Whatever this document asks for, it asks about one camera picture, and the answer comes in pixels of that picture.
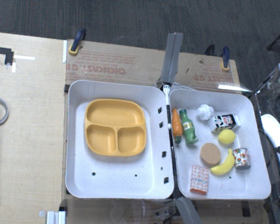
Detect yellow divided plate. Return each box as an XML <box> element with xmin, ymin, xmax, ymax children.
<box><xmin>81</xmin><ymin>96</ymin><xmax>151</xmax><ymax>160</ymax></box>

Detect yellow banana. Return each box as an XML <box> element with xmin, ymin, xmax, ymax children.
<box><xmin>210</xmin><ymin>147</ymin><xmax>237</xmax><ymax>177</ymax></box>

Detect orange and white carton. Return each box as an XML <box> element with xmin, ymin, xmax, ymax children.
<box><xmin>189</xmin><ymin>164</ymin><xmax>211</xmax><ymax>195</ymax></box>

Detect white plastic tray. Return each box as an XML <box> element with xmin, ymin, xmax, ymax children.
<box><xmin>160</xmin><ymin>87</ymin><xmax>280</xmax><ymax>206</ymax></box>
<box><xmin>59</xmin><ymin>79</ymin><xmax>183</xmax><ymax>207</ymax></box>

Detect orange carrot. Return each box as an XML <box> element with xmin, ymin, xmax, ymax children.
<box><xmin>169</xmin><ymin>108</ymin><xmax>185</xmax><ymax>144</ymax></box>

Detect black and white milk carton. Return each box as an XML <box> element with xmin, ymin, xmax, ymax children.
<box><xmin>206</xmin><ymin>112</ymin><xmax>242</xmax><ymax>136</ymax></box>

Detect brown cardboard board red print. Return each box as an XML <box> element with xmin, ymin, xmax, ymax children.
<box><xmin>51</xmin><ymin>38</ymin><xmax>277</xmax><ymax>224</ymax></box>

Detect yellow lemon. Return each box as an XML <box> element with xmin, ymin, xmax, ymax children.
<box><xmin>217</xmin><ymin>128</ymin><xmax>237</xmax><ymax>146</ymax></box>

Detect green bottle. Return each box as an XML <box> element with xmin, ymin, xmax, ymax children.
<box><xmin>176</xmin><ymin>108</ymin><xmax>201</xmax><ymax>146</ymax></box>

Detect small white and orange can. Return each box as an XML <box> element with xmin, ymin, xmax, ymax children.
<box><xmin>231</xmin><ymin>147</ymin><xmax>253</xmax><ymax>172</ymax></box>

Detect white crumpled ball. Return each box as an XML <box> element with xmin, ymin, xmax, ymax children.
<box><xmin>195</xmin><ymin>103</ymin><xmax>215</xmax><ymax>122</ymax></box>

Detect tan round biscuit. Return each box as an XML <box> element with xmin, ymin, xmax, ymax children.
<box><xmin>198</xmin><ymin>142</ymin><xmax>223</xmax><ymax>168</ymax></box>

